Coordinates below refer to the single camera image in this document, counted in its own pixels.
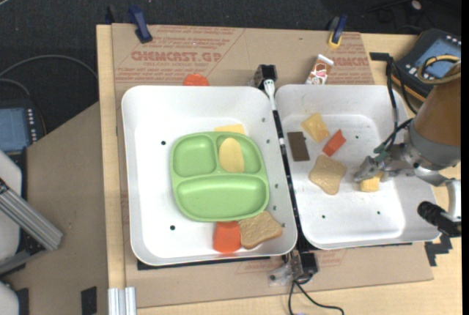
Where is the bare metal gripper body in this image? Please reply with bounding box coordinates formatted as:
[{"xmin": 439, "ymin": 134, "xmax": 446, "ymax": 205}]
[{"xmin": 377, "ymin": 143, "xmax": 423, "ymax": 178}]

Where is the yellow toy food block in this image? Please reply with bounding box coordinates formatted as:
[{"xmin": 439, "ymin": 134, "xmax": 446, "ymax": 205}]
[{"xmin": 358, "ymin": 170, "xmax": 384, "ymax": 193}]

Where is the tan toy bread slice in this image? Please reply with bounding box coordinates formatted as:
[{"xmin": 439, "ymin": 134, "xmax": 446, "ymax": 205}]
[
  {"xmin": 237, "ymin": 210, "xmax": 284, "ymax": 251},
  {"xmin": 308, "ymin": 154, "xmax": 348, "ymax": 196}
]

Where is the orange-red wedge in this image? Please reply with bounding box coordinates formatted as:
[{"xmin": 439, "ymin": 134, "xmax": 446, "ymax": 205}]
[{"xmin": 321, "ymin": 128, "xmax": 347, "ymax": 158}]

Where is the white plastic tray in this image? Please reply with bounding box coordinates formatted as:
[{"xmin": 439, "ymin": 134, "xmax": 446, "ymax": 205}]
[
  {"xmin": 273, "ymin": 83, "xmax": 443, "ymax": 251},
  {"xmin": 120, "ymin": 84, "xmax": 298, "ymax": 267}
]

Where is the yellow cheese wedge with holes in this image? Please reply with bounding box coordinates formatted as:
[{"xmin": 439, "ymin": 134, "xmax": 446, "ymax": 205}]
[{"xmin": 300, "ymin": 112, "xmax": 331, "ymax": 144}]

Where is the brown chocolate bar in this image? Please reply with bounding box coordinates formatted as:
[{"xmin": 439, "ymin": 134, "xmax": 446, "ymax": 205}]
[{"xmin": 286, "ymin": 131, "xmax": 311, "ymax": 163}]

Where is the thin black and white rod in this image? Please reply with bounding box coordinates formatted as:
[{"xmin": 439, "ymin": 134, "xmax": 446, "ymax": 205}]
[{"xmin": 263, "ymin": 80, "xmax": 302, "ymax": 253}]

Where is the white and brown carton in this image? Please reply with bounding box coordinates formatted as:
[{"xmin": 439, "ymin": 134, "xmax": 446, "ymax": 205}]
[{"xmin": 304, "ymin": 53, "xmax": 335, "ymax": 86}]

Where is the yellow oval toy potato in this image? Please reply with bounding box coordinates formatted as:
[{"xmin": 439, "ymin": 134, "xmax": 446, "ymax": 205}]
[{"xmin": 218, "ymin": 137, "xmax": 246, "ymax": 174}]

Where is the yellow flat cheese slice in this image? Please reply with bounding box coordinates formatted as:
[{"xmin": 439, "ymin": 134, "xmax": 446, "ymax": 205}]
[{"xmin": 213, "ymin": 123, "xmax": 247, "ymax": 136}]

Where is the green divided plate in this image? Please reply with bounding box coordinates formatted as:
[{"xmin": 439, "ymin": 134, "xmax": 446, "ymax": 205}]
[{"xmin": 169, "ymin": 131, "xmax": 271, "ymax": 223}]

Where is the orange toy carrot chunk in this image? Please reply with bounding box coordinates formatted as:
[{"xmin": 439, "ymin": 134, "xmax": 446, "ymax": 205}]
[{"xmin": 212, "ymin": 220, "xmax": 243, "ymax": 254}]

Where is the brown cardboard board red print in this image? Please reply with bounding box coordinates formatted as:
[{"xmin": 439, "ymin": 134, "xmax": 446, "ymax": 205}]
[{"xmin": 111, "ymin": 23, "xmax": 435, "ymax": 309}]

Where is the orange round toy food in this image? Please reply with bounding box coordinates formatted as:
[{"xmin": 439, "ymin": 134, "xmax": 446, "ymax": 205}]
[{"xmin": 182, "ymin": 73, "xmax": 210, "ymax": 87}]

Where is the black cylinder on white bracket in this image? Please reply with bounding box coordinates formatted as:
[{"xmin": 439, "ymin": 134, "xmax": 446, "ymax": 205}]
[{"xmin": 417, "ymin": 166, "xmax": 462, "ymax": 238}]

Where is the black block with thin wires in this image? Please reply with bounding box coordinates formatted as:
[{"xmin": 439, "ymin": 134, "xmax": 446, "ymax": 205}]
[
  {"xmin": 254, "ymin": 64, "xmax": 278, "ymax": 88},
  {"xmin": 289, "ymin": 251, "xmax": 320, "ymax": 276}
]

